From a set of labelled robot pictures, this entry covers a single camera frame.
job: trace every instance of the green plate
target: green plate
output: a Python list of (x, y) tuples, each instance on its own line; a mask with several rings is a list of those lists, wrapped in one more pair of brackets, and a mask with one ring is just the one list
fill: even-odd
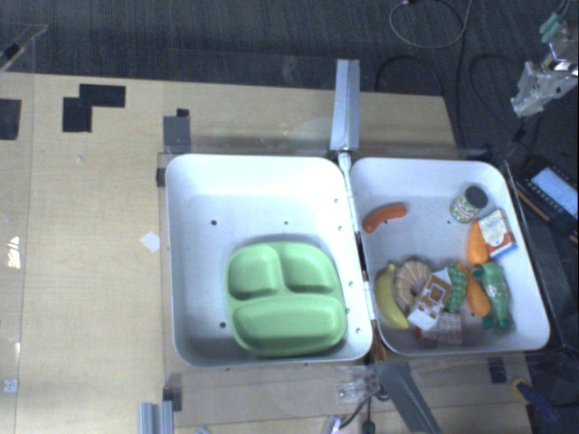
[(226, 291), (235, 340), (258, 356), (323, 352), (346, 332), (336, 267), (311, 244), (272, 242), (235, 251)]

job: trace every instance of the gray carpet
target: gray carpet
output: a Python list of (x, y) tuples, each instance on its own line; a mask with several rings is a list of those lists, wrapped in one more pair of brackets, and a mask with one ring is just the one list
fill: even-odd
[[(361, 61), (363, 90), (372, 90), (384, 60), (419, 58), (388, 63), (378, 89), (442, 93), (458, 141), (498, 152), (517, 129), (509, 98), (523, 63), (546, 54), (537, 28), (560, 0), (477, 0), (464, 39), (440, 50), (395, 37), (388, 15), (400, 1), (0, 0), (0, 24), (48, 24), (38, 70), (50, 73), (331, 89), (341, 57)], [(468, 0), (444, 1), (464, 17)], [(402, 9), (394, 23), (428, 45), (460, 29), (433, 1)], [(575, 91), (547, 107), (523, 144), (576, 177), (576, 120)]]

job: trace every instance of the white plastic tray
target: white plastic tray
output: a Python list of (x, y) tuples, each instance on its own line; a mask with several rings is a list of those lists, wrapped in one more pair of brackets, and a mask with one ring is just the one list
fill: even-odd
[[(166, 170), (173, 333), (196, 366), (351, 361), (372, 343), (344, 178), (313, 157), (185, 155)], [(225, 271), (242, 246), (304, 241), (333, 259), (347, 311), (343, 341), (306, 359), (264, 359), (241, 349), (228, 324)]]
[(456, 260), (467, 263), (470, 224), (456, 222), (450, 206), (471, 184), (479, 185), (489, 196), (488, 206), (479, 215), (503, 209), (518, 244), (517, 249), (498, 259), (511, 292), (512, 329), (483, 332), (480, 318), (463, 306), (464, 345), (428, 348), (420, 345), (412, 331), (394, 329), (380, 317), (380, 332), (389, 347), (399, 354), (425, 356), (534, 350), (546, 344), (550, 327), (545, 306), (507, 184), (497, 169), (469, 161), (366, 158), (354, 164), (351, 179), (360, 221), (388, 203), (404, 203), (408, 210), (405, 217), (362, 234), (372, 282), (389, 261), (399, 264), (417, 257), (426, 260), (433, 271)]

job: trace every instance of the small box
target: small box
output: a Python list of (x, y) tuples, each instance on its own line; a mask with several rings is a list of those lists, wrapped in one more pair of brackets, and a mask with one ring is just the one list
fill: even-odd
[(513, 250), (517, 246), (515, 235), (510, 229), (505, 213), (497, 209), (479, 220), (482, 238), (492, 259)]
[(431, 329), (440, 318), (451, 288), (451, 279), (446, 269), (432, 273), (416, 296), (408, 321), (424, 331)]

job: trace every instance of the toy banana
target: toy banana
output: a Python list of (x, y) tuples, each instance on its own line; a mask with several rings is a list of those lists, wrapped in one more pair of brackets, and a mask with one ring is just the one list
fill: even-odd
[(374, 283), (374, 296), (378, 309), (383, 317), (388, 320), (392, 326), (399, 329), (408, 328), (408, 321), (402, 310), (394, 300), (392, 292), (392, 276), (394, 273), (394, 264), (388, 264), (385, 272), (378, 277)]

